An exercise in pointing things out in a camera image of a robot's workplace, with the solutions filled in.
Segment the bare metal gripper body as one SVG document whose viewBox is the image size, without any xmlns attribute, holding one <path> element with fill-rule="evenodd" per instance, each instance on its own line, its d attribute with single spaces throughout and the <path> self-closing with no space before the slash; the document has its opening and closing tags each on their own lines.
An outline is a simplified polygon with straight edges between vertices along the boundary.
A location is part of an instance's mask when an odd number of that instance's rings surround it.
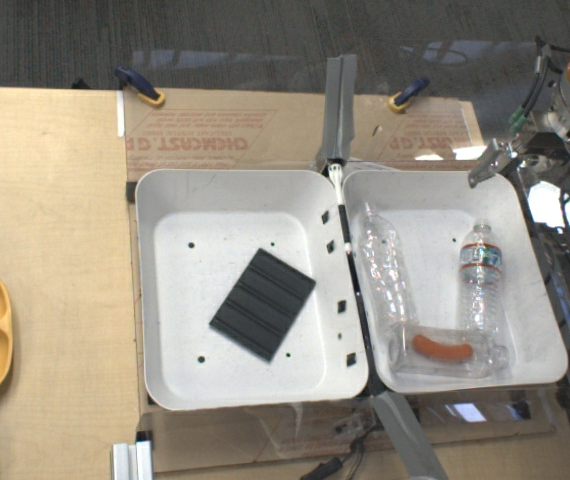
<svg viewBox="0 0 570 480">
<path fill-rule="evenodd" d="M 570 112 L 515 112 L 509 124 L 511 148 L 519 155 L 570 157 Z"/>
</svg>

